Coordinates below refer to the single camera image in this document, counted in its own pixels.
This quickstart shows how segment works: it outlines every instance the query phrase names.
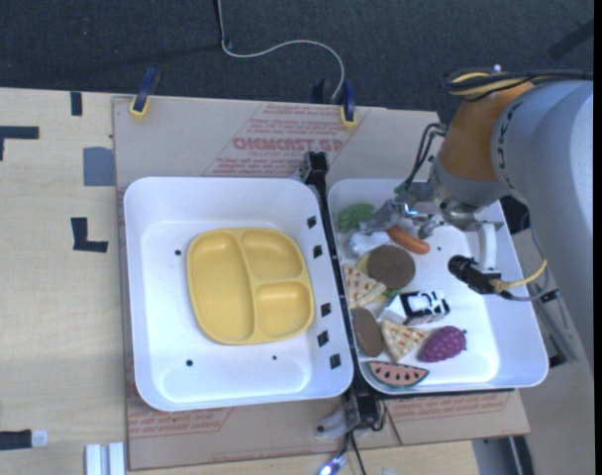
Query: toy sausage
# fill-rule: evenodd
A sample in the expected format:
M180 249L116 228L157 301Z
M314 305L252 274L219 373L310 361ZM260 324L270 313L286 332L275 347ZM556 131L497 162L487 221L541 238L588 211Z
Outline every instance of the toy sausage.
M403 231L399 226L393 226L387 229L387 233L389 237L400 244L405 249L412 251L413 253L418 253L419 255L424 255L429 253L431 246L421 239L411 236L410 234Z

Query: cardboard sheet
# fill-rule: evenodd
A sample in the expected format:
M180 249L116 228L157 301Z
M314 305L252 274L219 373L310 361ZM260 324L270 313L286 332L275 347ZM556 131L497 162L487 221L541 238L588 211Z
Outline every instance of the cardboard sheet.
M317 438L315 422L341 400L234 407L182 413L156 411L133 378L123 196L147 176L293 175L306 151L324 151L328 188L345 178L406 177L430 112L357 108L357 125L341 123L335 106L209 99L153 98L143 119L130 99L113 99L119 199L121 280L127 367L130 469L334 452L340 441ZM431 155L440 143L434 142ZM428 167L417 178L424 178ZM391 420L365 433L362 448L452 441L528 431L516 391L388 402Z

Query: white cable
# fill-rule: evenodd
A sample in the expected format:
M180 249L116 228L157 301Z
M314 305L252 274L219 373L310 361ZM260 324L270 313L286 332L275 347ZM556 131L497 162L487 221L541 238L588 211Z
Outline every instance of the white cable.
M218 4L218 19L220 20L220 33L222 35L222 50L228 56L232 56L233 58L257 58L258 56L264 56L265 54L269 54L273 51L276 51L277 49L285 48L286 46L293 46L293 45L300 45L300 44L317 46L317 47L323 48L323 49L327 50L329 53L331 53L332 56L337 60L337 62L339 63L339 67L341 68L341 79L339 80L339 84L337 85L336 90L334 90L334 93L332 94L332 99L331 99L333 103L336 102L336 99L339 96L339 93L341 92L341 88L343 87L343 83L345 82L345 65L343 64L343 60L341 59L341 57L339 56L339 54L336 51L334 51L331 47L326 46L325 44L319 43L317 41L310 41L308 39L297 39L294 41L286 41L285 43L281 43L277 46L269 47L268 49L265 49L265 50L259 51L259 52L252 52L252 53L247 53L247 54L238 54L236 52L232 52L231 50L229 50L226 47L226 32L224 29L224 18L222 17L222 0L217 0L217 4Z

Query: blue clamp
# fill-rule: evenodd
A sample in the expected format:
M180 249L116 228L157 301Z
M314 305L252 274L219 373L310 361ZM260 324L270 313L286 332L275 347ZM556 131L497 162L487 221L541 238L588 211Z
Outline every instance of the blue clamp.
M323 90L325 89L325 78L321 79L312 87L310 101L313 104L323 104Z
M150 95L155 91L155 87L160 81L160 71L155 67L149 67L145 73L145 78L141 84L139 94L130 104L130 114L137 118L142 118L147 114L150 106Z
M355 127L356 111L353 83L348 79L343 83L343 103L341 105L341 122L345 127Z

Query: yellow cable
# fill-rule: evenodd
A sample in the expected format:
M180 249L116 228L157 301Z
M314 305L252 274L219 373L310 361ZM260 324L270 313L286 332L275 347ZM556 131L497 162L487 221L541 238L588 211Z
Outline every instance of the yellow cable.
M452 80L448 92L451 95L455 95L455 96L459 96L459 97L479 96L479 95L482 95L487 92L499 91L499 90L503 90L503 89L506 89L506 88L509 88L512 86L516 86L529 79L527 76L518 76L518 77L510 77L508 79L502 79L499 81L493 81L491 83L485 83L481 86L477 86L474 88L465 88L463 90L452 88L454 83L459 83L459 82L465 81L467 79L471 79L473 77L487 77L488 75L490 75L490 74L487 74L485 72L469 72L467 74L459 75L458 77L456 77ZM538 76L533 76L532 80L541 81L544 79L549 79L550 77L551 76L549 76L549 75L538 75Z
M501 292L502 290L512 289L514 287L518 287L519 285L525 285L526 283L529 283L529 282L534 281L537 278L539 278L539 276L541 276L543 274L543 272L546 270L547 266L548 266L548 262L544 259L543 262L541 262L539 269L537 269L534 273L532 273L527 278L524 278L522 280L516 280L516 281L490 280L490 285L492 285L497 292Z

